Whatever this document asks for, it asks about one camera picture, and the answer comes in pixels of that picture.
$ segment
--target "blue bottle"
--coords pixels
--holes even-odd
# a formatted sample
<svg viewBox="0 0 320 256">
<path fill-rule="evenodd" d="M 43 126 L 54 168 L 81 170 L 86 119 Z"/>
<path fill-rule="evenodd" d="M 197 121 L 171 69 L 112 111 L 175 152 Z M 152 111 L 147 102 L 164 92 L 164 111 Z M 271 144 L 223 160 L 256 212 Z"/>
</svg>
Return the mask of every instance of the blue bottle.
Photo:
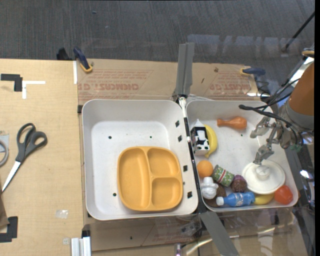
<svg viewBox="0 0 320 256">
<path fill-rule="evenodd" d="M 252 192 L 231 193 L 227 197 L 217 196 L 216 204 L 218 206 L 229 205 L 231 207 L 249 206 L 256 200 Z"/>
</svg>

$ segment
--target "red tomato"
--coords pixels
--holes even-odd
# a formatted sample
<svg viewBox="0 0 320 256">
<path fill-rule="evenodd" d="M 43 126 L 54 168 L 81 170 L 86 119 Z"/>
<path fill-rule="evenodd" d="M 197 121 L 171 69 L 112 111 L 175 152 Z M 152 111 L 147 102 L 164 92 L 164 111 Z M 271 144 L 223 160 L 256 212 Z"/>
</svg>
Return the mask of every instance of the red tomato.
<svg viewBox="0 0 320 256">
<path fill-rule="evenodd" d="M 274 200 L 277 202 L 287 205 L 294 199 L 294 195 L 292 194 L 290 188 L 287 185 L 283 185 L 279 187 L 274 192 Z"/>
</svg>

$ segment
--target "scissors blade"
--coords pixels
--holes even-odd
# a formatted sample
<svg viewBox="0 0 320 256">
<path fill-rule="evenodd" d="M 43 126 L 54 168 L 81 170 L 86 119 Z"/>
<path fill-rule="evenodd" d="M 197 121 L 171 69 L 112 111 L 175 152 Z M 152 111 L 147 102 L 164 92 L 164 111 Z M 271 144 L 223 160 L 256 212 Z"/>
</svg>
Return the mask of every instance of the scissors blade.
<svg viewBox="0 0 320 256">
<path fill-rule="evenodd" d="M 19 161 L 14 162 L 14 165 L 13 165 L 11 171 L 9 172 L 8 178 L 6 178 L 6 181 L 3 185 L 2 192 L 5 191 L 6 187 L 11 182 L 12 178 L 15 176 L 16 172 L 18 171 L 20 165 L 21 165 L 21 162 L 19 162 Z"/>
</svg>

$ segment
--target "table surface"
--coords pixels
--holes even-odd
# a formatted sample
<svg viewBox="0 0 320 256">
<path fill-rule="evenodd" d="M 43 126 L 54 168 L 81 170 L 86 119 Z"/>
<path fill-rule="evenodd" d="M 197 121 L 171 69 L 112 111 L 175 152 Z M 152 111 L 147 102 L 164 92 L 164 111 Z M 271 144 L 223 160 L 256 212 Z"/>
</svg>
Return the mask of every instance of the table surface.
<svg viewBox="0 0 320 256">
<path fill-rule="evenodd" d="M 70 255 L 65 238 L 80 238 L 84 227 L 78 87 L 74 62 L 55 60 L 1 59 L 2 74 L 20 74 L 27 85 L 26 99 L 13 90 L 13 81 L 0 81 L 0 131 L 9 134 L 9 157 L 0 168 L 3 186 L 17 155 L 16 135 L 26 123 L 46 133 L 48 143 L 21 165 L 2 194 L 8 217 L 18 217 L 17 238 L 0 243 L 2 256 Z M 67 210 L 62 218 L 57 211 Z M 240 255 L 308 255 L 299 225 L 287 233 L 235 237 Z M 219 255 L 212 242 L 189 255 L 210 252 Z M 92 255 L 173 255 L 174 245 L 96 251 Z"/>
</svg>

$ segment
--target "orange bowling pin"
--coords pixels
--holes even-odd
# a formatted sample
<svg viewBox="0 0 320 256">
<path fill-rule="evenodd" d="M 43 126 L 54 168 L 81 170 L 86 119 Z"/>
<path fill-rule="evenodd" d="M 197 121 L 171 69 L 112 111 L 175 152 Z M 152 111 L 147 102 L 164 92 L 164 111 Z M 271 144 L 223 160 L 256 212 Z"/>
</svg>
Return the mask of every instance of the orange bowling pin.
<svg viewBox="0 0 320 256">
<path fill-rule="evenodd" d="M 216 120 L 216 124 L 218 125 L 218 127 L 228 126 L 233 129 L 242 130 L 247 127 L 247 119 L 241 116 L 236 116 L 230 120 L 222 120 L 219 118 Z"/>
</svg>

